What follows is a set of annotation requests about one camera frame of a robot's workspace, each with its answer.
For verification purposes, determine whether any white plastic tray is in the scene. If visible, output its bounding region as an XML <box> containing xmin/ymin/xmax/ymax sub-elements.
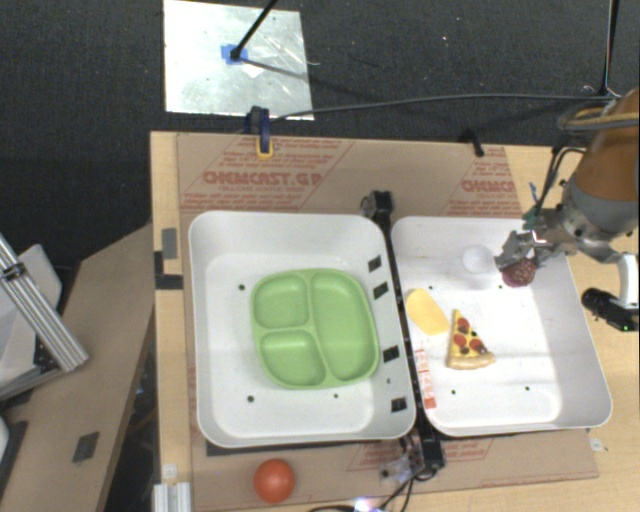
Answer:
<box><xmin>187</xmin><ymin>209</ymin><xmax>418</xmax><ymax>449</ymax></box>
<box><xmin>389</xmin><ymin>215</ymin><xmax>614</xmax><ymax>438</ymax></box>

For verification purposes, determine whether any thin black rod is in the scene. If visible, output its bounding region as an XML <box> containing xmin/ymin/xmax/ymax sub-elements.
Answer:
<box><xmin>373</xmin><ymin>208</ymin><xmax>437</xmax><ymax>451</ymax></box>

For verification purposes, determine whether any yellow cheese slice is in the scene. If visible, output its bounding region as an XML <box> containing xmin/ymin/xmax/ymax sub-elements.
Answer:
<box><xmin>404</xmin><ymin>287</ymin><xmax>452</xmax><ymax>336</ymax></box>

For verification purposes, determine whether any dark red salami slice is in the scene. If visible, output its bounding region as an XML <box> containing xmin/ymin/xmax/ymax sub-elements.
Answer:
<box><xmin>500</xmin><ymin>256</ymin><xmax>538</xmax><ymax>290</ymax></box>

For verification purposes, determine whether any red orange ball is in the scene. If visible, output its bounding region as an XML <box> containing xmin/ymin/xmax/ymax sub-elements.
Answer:
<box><xmin>252</xmin><ymin>458</ymin><xmax>297</xmax><ymax>504</ymax></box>

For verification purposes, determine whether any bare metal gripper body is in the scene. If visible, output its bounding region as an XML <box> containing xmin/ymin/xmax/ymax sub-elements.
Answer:
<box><xmin>528</xmin><ymin>208</ymin><xmax>623</xmax><ymax>263</ymax></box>

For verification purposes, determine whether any white ball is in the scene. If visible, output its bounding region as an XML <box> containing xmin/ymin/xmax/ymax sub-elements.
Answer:
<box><xmin>461</xmin><ymin>245</ymin><xmax>497</xmax><ymax>276</ymax></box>

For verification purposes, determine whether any white packet with red print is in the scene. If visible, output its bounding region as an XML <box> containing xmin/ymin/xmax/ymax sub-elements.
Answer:
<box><xmin>413</xmin><ymin>346</ymin><xmax>438</xmax><ymax>409</ymax></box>

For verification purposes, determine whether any black cylinder on white bracket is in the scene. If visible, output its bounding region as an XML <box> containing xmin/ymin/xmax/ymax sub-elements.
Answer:
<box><xmin>581</xmin><ymin>252</ymin><xmax>640</xmax><ymax>332</ymax></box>

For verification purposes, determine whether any brown cardboard board red print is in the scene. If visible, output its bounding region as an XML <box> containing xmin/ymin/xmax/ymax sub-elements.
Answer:
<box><xmin>175</xmin><ymin>131</ymin><xmax>601</xmax><ymax>512</ymax></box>

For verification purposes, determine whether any green divided plate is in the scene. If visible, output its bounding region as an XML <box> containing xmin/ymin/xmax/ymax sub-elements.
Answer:
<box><xmin>249</xmin><ymin>267</ymin><xmax>381</xmax><ymax>391</ymax></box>

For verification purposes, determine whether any pizza slice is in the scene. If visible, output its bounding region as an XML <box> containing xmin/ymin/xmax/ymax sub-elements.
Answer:
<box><xmin>445</xmin><ymin>308</ymin><xmax>498</xmax><ymax>372</ymax></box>

